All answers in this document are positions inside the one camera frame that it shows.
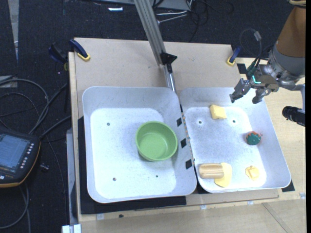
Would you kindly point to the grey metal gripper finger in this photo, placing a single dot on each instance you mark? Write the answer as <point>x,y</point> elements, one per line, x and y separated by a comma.
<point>259,95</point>
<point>240,89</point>

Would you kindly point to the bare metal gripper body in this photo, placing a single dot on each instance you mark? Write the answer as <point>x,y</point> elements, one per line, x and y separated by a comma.
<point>272,79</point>

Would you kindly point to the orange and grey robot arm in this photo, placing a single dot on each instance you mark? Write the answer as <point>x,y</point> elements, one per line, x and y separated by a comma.
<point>292,40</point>

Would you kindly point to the yellow cheese wedge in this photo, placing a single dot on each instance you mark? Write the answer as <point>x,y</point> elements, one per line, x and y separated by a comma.
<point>217,112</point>

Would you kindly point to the green and orange toy vegetable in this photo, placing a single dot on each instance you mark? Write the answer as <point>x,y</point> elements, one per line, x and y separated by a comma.
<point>253,138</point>

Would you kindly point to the white plastic tray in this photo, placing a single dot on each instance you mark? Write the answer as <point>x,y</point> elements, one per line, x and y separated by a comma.
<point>116,142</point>
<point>223,144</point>

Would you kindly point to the thin black and white rod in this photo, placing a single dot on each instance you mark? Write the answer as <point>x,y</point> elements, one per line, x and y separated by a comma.
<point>186,132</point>

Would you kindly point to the small yellow toy piece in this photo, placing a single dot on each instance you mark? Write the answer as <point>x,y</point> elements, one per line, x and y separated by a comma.
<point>252,172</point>

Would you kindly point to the tan hot dog bun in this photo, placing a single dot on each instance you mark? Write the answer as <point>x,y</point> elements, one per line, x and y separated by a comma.
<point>211,171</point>

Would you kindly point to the pale yellow flat slice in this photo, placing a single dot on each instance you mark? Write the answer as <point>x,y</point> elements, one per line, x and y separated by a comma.
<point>225,178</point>

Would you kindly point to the green bowl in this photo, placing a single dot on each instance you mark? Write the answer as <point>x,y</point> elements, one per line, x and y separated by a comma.
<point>156,142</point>

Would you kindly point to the pale wood board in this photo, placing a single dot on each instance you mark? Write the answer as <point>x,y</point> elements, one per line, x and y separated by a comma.
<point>116,64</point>

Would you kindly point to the black cylinder on white bracket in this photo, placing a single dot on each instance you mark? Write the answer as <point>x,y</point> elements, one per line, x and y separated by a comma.
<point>294,115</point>

